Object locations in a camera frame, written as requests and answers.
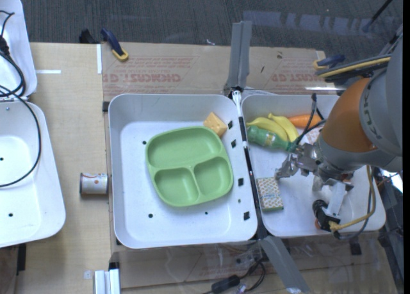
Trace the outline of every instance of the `white plastic tray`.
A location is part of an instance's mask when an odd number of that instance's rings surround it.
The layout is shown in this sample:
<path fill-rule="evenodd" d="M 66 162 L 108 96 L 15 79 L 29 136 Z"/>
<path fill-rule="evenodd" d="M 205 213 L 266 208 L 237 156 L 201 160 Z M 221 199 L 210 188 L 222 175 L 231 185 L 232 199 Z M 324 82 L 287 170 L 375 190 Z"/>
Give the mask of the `white plastic tray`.
<path fill-rule="evenodd" d="M 318 96 L 318 108 L 326 117 L 338 96 Z M 310 95 L 250 95 L 242 102 L 243 116 L 246 122 L 256 117 L 274 115 L 294 116 L 311 111 Z M 287 153 L 250 144 L 250 158 L 255 178 L 273 177 L 280 168 Z M 331 196 L 329 186 L 322 191 L 313 192 L 313 175 L 304 177 L 298 171 L 294 176 L 279 180 L 279 189 L 283 199 L 283 210 L 263 211 L 262 219 L 266 229 L 273 235 L 286 238 L 329 234 L 315 227 L 315 216 L 312 203 L 317 199 L 328 202 Z M 349 222 L 367 214 L 369 182 L 366 168 L 355 172 L 352 179 L 354 188 L 349 191 L 341 207 L 341 223 Z M 366 231 L 380 229 L 386 221 L 386 212 L 382 205 L 379 191 L 376 189 L 376 211 L 370 217 Z M 363 222 L 342 229 L 341 233 L 354 232 L 361 228 Z"/>
<path fill-rule="evenodd" d="M 171 129 L 201 126 L 211 112 L 226 124 L 233 123 L 222 136 L 234 170 L 233 187 L 219 199 L 173 208 L 151 183 L 144 143 Z M 254 236 L 258 223 L 233 101 L 222 95 L 124 94 L 111 101 L 108 115 L 114 230 L 123 245 L 146 249 L 246 241 Z"/>
<path fill-rule="evenodd" d="M 0 0 L 0 10 L 14 12 L 4 27 L 10 53 L 26 80 L 25 96 L 37 87 L 33 59 L 20 0 Z M 6 14 L 0 13 L 0 31 Z M 15 88 L 19 77 L 0 58 L 0 84 Z M 43 112 L 28 103 L 37 116 L 42 152 L 34 171 L 24 180 L 0 188 L 0 248 L 39 240 L 56 234 L 65 221 L 65 207 L 53 150 Z M 20 101 L 0 101 L 0 184 L 23 176 L 34 164 L 38 152 L 35 120 Z"/>

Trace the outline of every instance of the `plastic bottle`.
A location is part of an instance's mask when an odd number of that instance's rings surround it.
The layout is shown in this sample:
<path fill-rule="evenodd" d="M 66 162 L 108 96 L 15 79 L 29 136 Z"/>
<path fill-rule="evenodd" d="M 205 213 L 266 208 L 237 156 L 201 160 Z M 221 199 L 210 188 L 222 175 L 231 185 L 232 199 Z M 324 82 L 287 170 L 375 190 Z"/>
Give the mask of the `plastic bottle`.
<path fill-rule="evenodd" d="M 248 127 L 248 141 L 257 143 L 260 146 L 268 147 L 270 149 L 282 149 L 290 151 L 291 143 L 281 139 L 275 133 L 268 130 L 260 129 L 257 126 Z"/>

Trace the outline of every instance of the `tin can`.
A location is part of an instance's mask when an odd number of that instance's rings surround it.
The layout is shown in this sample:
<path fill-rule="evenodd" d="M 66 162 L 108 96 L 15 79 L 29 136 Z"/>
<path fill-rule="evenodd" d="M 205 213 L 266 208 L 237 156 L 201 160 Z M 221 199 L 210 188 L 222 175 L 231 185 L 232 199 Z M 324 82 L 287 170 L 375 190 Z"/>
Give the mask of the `tin can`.
<path fill-rule="evenodd" d="M 108 193 L 108 175 L 80 173 L 79 192 L 82 195 L 106 195 Z"/>

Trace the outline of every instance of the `orange carrot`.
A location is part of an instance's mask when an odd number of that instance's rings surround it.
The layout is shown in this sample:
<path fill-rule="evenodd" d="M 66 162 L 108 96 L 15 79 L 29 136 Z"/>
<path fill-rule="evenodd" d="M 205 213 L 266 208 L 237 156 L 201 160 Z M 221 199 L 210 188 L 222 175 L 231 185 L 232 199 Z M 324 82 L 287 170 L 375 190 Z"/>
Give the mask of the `orange carrot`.
<path fill-rule="evenodd" d="M 294 117 L 288 117 L 289 121 L 292 122 L 292 124 L 295 127 L 306 127 L 306 124 L 308 124 L 310 118 L 310 114 L 302 114 L 302 115 L 296 115 Z M 322 119 L 317 115 L 314 114 L 312 121 L 310 122 L 310 126 L 316 125 L 318 122 L 320 122 Z"/>

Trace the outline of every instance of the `green plate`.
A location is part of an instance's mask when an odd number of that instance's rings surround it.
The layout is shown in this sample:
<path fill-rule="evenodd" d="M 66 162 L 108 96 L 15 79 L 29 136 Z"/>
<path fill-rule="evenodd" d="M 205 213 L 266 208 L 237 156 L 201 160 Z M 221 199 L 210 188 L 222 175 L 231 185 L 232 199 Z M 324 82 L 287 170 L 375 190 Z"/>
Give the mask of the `green plate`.
<path fill-rule="evenodd" d="M 217 199 L 233 185 L 224 144 L 207 127 L 184 127 L 152 137 L 145 160 L 156 192 L 171 206 Z"/>

